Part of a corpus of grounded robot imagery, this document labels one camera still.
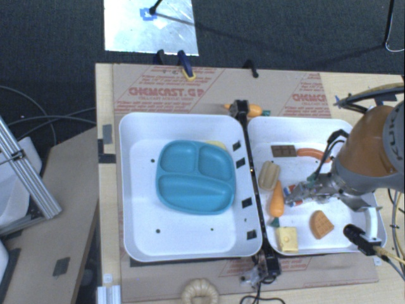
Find yellow banana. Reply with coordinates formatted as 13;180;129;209
204;140;227;151

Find white plastic tray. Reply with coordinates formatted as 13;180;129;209
118;111;264;262
246;115;387;256

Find orange waffle slice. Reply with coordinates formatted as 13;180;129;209
309;210;335;240

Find thin black rod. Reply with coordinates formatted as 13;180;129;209
239;112;273;259

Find orange carrot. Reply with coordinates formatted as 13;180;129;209
223;103;272;118
268;180;285;229

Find beige bread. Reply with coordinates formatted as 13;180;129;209
258;160;281;191

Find red white blue can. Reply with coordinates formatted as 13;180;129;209
283;184;305;207

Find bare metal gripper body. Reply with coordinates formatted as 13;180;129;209
301;173;346;205

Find black cylinder on white bracket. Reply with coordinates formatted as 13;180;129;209
343;206;385;257

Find yellow cheese wedge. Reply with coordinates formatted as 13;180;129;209
274;226;299;253

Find beige doughnut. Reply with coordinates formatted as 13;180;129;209
180;278;220;304

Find blue divided plate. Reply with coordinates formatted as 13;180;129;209
155;139;237;215

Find brown cardboard board red print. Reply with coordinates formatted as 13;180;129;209
112;63;380;296

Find orange sausage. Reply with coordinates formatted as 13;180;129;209
296;148;333;164

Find brown chocolate biscuit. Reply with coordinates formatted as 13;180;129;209
271;144;298;158

